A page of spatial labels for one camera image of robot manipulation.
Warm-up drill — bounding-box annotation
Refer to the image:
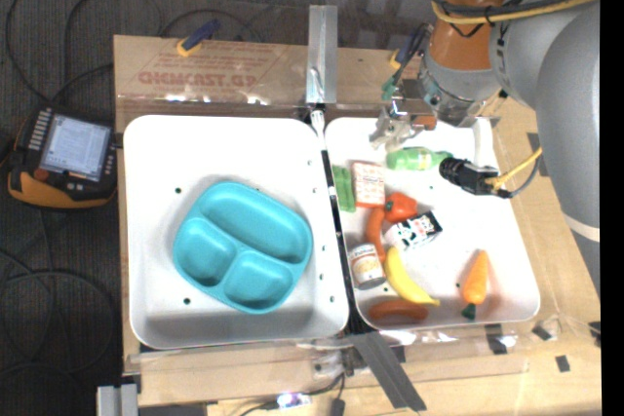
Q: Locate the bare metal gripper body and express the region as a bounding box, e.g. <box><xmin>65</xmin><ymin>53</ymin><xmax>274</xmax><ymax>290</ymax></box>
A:
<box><xmin>384</xmin><ymin>71</ymin><xmax>475</xmax><ymax>132</ymax></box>

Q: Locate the green plastic bottle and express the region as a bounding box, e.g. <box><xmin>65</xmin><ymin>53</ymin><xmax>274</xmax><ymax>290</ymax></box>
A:
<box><xmin>385</xmin><ymin>146</ymin><xmax>454</xmax><ymax>172</ymax></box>

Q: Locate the orange and white packet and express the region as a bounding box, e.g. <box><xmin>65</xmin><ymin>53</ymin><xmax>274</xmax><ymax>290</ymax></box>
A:
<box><xmin>350</xmin><ymin>160</ymin><xmax>387</xmax><ymax>209</ymax></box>

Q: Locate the green ribbed block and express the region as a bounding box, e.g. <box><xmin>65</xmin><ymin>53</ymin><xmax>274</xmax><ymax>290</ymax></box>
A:
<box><xmin>331</xmin><ymin>164</ymin><xmax>358</xmax><ymax>213</ymax></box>

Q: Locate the orange bell pepper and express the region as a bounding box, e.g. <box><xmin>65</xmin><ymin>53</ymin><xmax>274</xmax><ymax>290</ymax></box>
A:
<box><xmin>382</xmin><ymin>192</ymin><xmax>419</xmax><ymax>224</ymax></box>

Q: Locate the black and white milk carton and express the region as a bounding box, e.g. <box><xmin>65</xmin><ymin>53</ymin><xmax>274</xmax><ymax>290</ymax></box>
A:
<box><xmin>384</xmin><ymin>210</ymin><xmax>444</xmax><ymax>252</ymax></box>

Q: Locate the orange sausage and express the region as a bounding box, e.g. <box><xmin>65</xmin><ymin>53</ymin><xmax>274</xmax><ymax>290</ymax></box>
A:
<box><xmin>365</xmin><ymin>207</ymin><xmax>388</xmax><ymax>263</ymax></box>

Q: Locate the white plastic tray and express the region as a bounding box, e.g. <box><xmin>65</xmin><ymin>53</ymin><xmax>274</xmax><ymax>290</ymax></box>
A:
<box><xmin>324</xmin><ymin>115</ymin><xmax>541</xmax><ymax>332</ymax></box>
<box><xmin>122</xmin><ymin>114</ymin><xmax>350</xmax><ymax>351</ymax></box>

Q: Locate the small soup can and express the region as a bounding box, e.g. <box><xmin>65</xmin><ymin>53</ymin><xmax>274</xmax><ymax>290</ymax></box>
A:
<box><xmin>347</xmin><ymin>243</ymin><xmax>386</xmax><ymax>291</ymax></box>

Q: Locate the yellow banana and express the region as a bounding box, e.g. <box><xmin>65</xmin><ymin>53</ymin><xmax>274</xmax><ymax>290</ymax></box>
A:
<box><xmin>383</xmin><ymin>246</ymin><xmax>441</xmax><ymax>307</ymax></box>

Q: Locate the orange carrot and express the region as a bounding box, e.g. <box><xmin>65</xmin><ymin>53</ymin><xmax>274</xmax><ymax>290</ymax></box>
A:
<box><xmin>460</xmin><ymin>249</ymin><xmax>490</xmax><ymax>321</ymax></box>

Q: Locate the brown cardboard board red print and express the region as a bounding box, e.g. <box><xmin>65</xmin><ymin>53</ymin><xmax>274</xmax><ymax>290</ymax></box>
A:
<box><xmin>112</xmin><ymin>33</ymin><xmax>602</xmax><ymax>408</ymax></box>

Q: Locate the blue divided plate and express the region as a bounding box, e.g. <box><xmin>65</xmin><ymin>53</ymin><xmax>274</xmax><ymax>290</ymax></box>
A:
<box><xmin>172</xmin><ymin>180</ymin><xmax>314</xmax><ymax>316</ymax></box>

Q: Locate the red sausage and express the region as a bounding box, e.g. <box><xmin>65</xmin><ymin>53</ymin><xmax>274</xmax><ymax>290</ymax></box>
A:
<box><xmin>368</xmin><ymin>299</ymin><xmax>430</xmax><ymax>323</ymax></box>

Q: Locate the black cylinder on white bracket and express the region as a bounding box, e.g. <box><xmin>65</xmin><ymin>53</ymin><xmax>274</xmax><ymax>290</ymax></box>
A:
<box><xmin>438</xmin><ymin>117</ymin><xmax>500</xmax><ymax>197</ymax></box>

